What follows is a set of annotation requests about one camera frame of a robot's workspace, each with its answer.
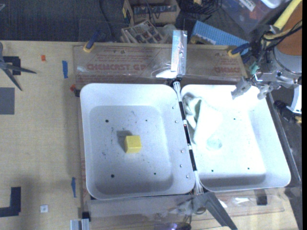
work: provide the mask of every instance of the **white square marker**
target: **white square marker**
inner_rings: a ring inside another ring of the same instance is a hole
[[[47,213],[47,212],[48,212],[48,205],[41,205],[40,213]]]

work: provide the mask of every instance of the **wooden surface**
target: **wooden surface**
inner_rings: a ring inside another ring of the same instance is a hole
[[[65,230],[80,217],[82,178],[78,130],[78,98],[74,83],[72,47],[78,43],[2,41],[4,56],[19,56],[22,67],[37,74],[17,76],[15,114],[0,115],[0,207],[8,207],[11,187],[21,186],[19,216],[0,218],[0,230]],[[41,61],[46,55],[46,62]],[[68,63],[64,79],[62,60]],[[15,87],[0,72],[0,87]],[[76,178],[77,197],[71,179]],[[40,205],[48,205],[40,213]],[[289,201],[284,211],[233,217],[239,229],[295,230]],[[193,222],[193,229],[216,227],[214,219]]]

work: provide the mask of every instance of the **yellow cube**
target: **yellow cube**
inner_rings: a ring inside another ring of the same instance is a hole
[[[141,137],[140,136],[126,136],[125,138],[125,152],[137,153],[141,150]]]

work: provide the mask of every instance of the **plastic storage container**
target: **plastic storage container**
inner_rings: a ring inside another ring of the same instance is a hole
[[[290,0],[222,0],[222,8],[247,33],[265,24]]]

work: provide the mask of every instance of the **yellow tube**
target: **yellow tube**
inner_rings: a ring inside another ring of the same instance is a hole
[[[302,0],[292,0],[288,7],[283,11],[282,15],[277,19],[274,26],[278,27],[280,30],[284,27],[287,23],[288,19],[290,18],[293,11],[299,5]]]

